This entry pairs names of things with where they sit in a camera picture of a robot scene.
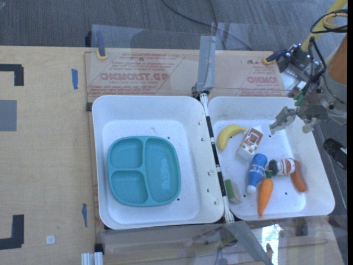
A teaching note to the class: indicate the orange carrot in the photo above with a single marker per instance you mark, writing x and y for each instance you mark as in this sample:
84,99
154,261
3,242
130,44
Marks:
264,193

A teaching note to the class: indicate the orange sausage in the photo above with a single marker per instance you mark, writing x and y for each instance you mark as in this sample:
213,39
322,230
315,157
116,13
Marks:
299,179

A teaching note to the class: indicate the yellow banana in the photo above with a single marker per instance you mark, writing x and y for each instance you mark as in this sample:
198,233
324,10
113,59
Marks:
224,137

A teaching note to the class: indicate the blue and white bottle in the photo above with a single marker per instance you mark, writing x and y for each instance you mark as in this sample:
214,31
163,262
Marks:
256,172

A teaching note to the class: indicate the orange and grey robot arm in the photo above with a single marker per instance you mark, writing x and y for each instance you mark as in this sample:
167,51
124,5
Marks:
337,62

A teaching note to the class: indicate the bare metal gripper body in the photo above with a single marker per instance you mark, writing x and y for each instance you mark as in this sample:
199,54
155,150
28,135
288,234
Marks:
314,113

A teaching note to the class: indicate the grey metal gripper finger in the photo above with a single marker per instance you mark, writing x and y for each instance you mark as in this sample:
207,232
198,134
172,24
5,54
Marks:
308,127
284,117

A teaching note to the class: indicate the black cylinder on white bracket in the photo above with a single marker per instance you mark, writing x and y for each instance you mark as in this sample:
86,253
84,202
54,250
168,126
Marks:
332,148

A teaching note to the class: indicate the white plastic tray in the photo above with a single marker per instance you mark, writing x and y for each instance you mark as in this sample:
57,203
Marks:
193,114
284,200

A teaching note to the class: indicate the thin black and white rod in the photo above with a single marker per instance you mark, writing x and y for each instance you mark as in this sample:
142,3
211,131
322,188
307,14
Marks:
213,143

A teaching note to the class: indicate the white and brown carton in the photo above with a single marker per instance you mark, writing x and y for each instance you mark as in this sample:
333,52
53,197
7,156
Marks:
249,145

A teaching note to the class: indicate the brown cardboard board, red print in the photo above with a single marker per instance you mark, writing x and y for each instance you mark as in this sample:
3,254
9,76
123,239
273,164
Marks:
138,87

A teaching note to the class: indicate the teal divided plate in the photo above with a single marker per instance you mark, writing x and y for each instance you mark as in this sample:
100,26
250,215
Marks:
160,164

